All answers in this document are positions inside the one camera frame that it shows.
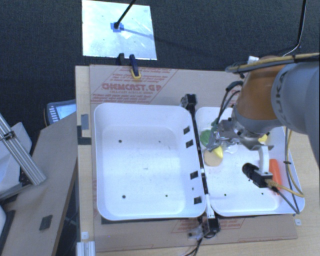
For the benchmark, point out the white plastic tray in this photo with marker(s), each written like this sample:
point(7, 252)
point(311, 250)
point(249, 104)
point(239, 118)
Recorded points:
point(145, 162)
point(240, 195)

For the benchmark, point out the small yellow toy piece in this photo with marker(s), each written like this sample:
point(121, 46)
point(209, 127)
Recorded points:
point(263, 138)

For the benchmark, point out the orange carrot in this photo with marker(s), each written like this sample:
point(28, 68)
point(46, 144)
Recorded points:
point(275, 170)

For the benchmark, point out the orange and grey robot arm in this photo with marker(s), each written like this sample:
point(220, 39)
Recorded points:
point(295, 95)

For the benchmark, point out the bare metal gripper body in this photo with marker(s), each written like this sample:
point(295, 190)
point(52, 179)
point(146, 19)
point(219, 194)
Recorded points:
point(231, 128)

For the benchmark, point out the thin black and white rod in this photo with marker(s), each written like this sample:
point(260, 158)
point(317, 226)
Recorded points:
point(201, 162)

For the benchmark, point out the round tan biscuit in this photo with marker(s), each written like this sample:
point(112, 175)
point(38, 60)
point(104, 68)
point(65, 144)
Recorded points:
point(212, 161)

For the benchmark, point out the brown cardboard board red print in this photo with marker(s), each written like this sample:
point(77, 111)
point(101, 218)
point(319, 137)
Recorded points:
point(150, 85)

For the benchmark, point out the black cylinder on white bracket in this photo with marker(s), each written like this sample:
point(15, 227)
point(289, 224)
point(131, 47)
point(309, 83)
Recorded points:
point(257, 175)

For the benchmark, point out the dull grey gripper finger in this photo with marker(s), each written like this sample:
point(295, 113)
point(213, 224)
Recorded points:
point(211, 143)
point(225, 141)

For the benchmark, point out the green broccoli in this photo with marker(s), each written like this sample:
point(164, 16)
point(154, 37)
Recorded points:
point(205, 137)

